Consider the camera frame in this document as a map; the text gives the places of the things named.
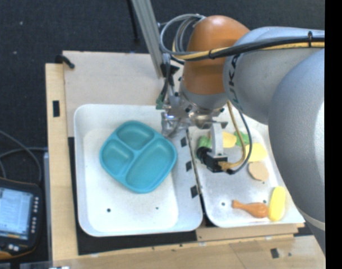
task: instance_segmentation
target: white tray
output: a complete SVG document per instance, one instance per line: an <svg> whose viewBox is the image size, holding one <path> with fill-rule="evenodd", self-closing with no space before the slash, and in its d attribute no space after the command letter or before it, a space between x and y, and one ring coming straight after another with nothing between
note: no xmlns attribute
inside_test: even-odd
<svg viewBox="0 0 342 269"><path fill-rule="evenodd" d="M161 132L161 112L154 106L83 105L74 116L78 221L92 236L171 233L196 229L203 217L188 146L174 143L178 159L172 172L156 190L147 194L130 191L102 167L99 151L121 124L138 120Z"/></svg>
<svg viewBox="0 0 342 269"><path fill-rule="evenodd" d="M235 111L234 115L239 129L246 133L246 128L239 114ZM246 116L244 117L250 128L253 143L259 142L267 150L268 156L262 162L269 171L269 179L265 182L253 179L248 173L247 165L233 175L212 173L199 159L195 158L196 173L201 187L206 215L213 224L223 228L277 223L303 223L304 218L295 207L275 164L269 141L268 126ZM215 119L219 122L228 122L228 125L223 131L232 134L235 132L227 110ZM209 131L190 127L189 132L192 152L195 153L198 139L202 135L207 135ZM230 162L236 162L242 156L241 147L224 149L224 153L229 157ZM272 190L278 185L286 189L285 213L279 221L274 222L267 217L261 219L256 218L243 210L232 208L232 200L234 199L242 203L265 202L268 205Z"/></svg>

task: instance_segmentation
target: black carpet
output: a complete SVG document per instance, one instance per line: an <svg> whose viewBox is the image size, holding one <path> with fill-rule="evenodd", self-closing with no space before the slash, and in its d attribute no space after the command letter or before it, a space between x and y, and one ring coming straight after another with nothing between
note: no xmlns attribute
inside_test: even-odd
<svg viewBox="0 0 342 269"><path fill-rule="evenodd" d="M325 28L325 0L151 1L159 22L197 12L227 15L250 29ZM0 0L0 129L26 146L47 146L44 65L63 50L147 52L142 38L133 41L126 0ZM0 154L15 147L0 136ZM3 161L10 178L35 181L27 155ZM14 263L46 258L44 233L36 251Z"/></svg>

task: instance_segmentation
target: teal divided plate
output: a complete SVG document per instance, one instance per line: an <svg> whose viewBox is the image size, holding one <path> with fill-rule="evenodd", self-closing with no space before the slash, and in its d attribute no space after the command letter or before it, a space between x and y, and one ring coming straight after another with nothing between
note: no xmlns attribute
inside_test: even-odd
<svg viewBox="0 0 342 269"><path fill-rule="evenodd" d="M137 121L123 123L100 150L100 162L107 173L137 193L159 186L176 159L176 149L169 140Z"/></svg>

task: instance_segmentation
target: black base panel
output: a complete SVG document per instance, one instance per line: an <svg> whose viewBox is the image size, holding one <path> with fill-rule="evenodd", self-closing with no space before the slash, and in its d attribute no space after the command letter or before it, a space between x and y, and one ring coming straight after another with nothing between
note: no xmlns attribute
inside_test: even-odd
<svg viewBox="0 0 342 269"><path fill-rule="evenodd" d="M163 233L147 235L113 236L113 237L94 237L86 234L80 227L77 214L76 198L76 170L75 170L75 143L74 138L68 138L70 167L72 177L73 199L75 204L75 220L77 246L79 255L92 254L98 252L113 251L119 249L150 247L166 244L181 244L185 242L194 242L197 240L196 231L181 233Z"/></svg>

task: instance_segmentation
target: wooden table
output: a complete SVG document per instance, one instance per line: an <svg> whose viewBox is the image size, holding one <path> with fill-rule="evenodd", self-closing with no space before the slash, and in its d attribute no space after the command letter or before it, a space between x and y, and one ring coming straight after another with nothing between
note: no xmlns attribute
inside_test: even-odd
<svg viewBox="0 0 342 269"><path fill-rule="evenodd" d="M77 59L77 52L66 52ZM126 57L132 54L119 54ZM100 53L90 53L99 58ZM148 55L134 54L133 63L149 63ZM98 65L90 61L90 67ZM120 64L127 71L127 64ZM315 238L293 234L303 224L279 224L221 229L201 225L197 241L157 247L131 248L90 255L77 250L70 157L68 120L72 109L67 106L62 64L46 64L48 148L50 175L51 243L54 266L71 268L324 268L325 258ZM59 113L54 106L58 103Z"/></svg>

